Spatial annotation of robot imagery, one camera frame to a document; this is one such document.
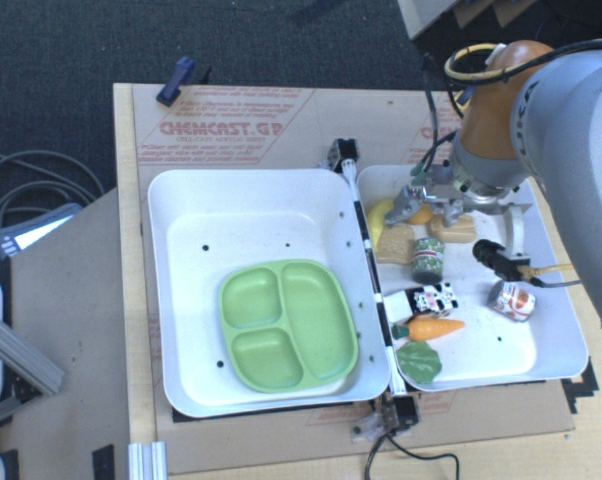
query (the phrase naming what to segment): wooden table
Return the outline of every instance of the wooden table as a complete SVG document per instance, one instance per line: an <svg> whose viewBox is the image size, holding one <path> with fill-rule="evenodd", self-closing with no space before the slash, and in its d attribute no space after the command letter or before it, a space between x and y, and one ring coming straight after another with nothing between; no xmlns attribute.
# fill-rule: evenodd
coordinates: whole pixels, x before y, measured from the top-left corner
<svg viewBox="0 0 602 480"><path fill-rule="evenodd" d="M130 439L149 444L157 440L145 291L144 253L139 224L138 164L132 84L114 86L119 217L123 270L124 311ZM548 208L541 203L548 235L557 260L567 255ZM423 455L454 453L462 478L574 478L602 479L602 329L598 315L581 287L570 288L575 311L591 355L599 390L580 398L575 430L567 434L530 435L416 450ZM366 455L355 454L264 466L172 475L178 480L206 479L355 479L363 478ZM454 478L451 460L423 462L398 451L377 455L374 478Z"/></svg>

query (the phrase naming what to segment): orange carrot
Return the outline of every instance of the orange carrot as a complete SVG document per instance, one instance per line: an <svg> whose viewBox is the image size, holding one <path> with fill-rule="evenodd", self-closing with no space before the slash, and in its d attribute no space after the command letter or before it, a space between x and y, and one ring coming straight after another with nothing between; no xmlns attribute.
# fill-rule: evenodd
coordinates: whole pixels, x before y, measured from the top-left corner
<svg viewBox="0 0 602 480"><path fill-rule="evenodd" d="M416 316L408 321L406 327L408 338L414 341L426 341L461 329L464 325L461 320Z"/></svg>

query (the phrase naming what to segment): black floor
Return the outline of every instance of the black floor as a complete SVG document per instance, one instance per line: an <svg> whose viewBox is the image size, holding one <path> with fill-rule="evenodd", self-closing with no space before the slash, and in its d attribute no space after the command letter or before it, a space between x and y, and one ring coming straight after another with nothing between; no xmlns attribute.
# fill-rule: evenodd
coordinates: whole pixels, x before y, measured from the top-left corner
<svg viewBox="0 0 602 480"><path fill-rule="evenodd" d="M492 10L463 30L447 13L415 41L396 0L0 0L0 153L69 155L113 188L112 84L165 83L186 55L191 81L210 68L215 85L419 90L426 52L442 63L477 42L597 37L602 0L540 0L505 28ZM65 160L27 159L89 184ZM1 166L0 200L32 179Z"/></svg>

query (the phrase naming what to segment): robotic hand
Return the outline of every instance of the robotic hand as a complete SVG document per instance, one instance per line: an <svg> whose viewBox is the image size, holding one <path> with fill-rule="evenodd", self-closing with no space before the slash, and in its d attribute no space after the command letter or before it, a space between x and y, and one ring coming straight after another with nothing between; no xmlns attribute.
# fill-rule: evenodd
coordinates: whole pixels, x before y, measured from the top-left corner
<svg viewBox="0 0 602 480"><path fill-rule="evenodd" d="M490 53L486 71L457 72L474 53ZM556 50L535 41L476 45L452 55L445 71L474 86L461 128L439 141L451 141L452 153L442 165L415 168L386 224L423 203L447 226L467 211L504 213L499 201L532 176L602 323L602 39ZM503 249L491 253L513 252ZM476 246L475 256L485 259Z"/></svg>

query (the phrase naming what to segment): green plate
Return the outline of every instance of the green plate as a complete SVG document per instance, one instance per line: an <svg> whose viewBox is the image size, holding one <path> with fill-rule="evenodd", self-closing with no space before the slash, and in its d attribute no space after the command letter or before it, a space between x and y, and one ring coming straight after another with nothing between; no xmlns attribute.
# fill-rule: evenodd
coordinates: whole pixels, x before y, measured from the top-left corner
<svg viewBox="0 0 602 480"><path fill-rule="evenodd" d="M356 364L343 291L316 261L275 261L230 274L219 290L219 312L234 369L257 391L321 386Z"/></svg>

